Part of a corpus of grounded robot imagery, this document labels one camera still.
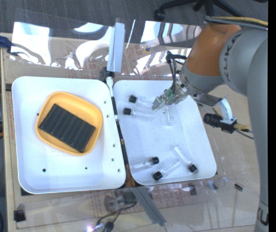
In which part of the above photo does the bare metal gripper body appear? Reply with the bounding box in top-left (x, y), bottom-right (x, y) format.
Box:
top-left (162, 75), bottom-right (197, 105)

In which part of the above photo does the clear plastic bottle black cap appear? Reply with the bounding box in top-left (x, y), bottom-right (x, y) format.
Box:
top-left (128, 94), bottom-right (154, 109)
top-left (123, 107), bottom-right (156, 121)
top-left (152, 160), bottom-right (182, 181)
top-left (130, 156), bottom-right (160, 173)
top-left (172, 146), bottom-right (199, 174)

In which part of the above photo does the white plastic tray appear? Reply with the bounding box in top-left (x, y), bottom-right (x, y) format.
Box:
top-left (112, 79), bottom-right (217, 187)
top-left (11, 75), bottom-right (127, 195)

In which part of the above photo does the thin black and white rod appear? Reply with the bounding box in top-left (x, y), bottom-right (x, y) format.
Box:
top-left (106, 77), bottom-right (136, 188)

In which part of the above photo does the brown cardboard board red print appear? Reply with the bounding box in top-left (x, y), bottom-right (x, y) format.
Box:
top-left (0, 32), bottom-right (261, 230)

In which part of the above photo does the black ribbed rectangular tray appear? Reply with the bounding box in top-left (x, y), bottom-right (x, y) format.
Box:
top-left (38, 103), bottom-right (97, 154)

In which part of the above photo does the yellow plate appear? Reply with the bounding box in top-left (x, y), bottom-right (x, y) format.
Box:
top-left (35, 91), bottom-right (104, 157)

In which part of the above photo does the black cylinder on white bracket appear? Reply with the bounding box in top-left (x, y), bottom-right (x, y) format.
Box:
top-left (192, 93), bottom-right (238, 134)

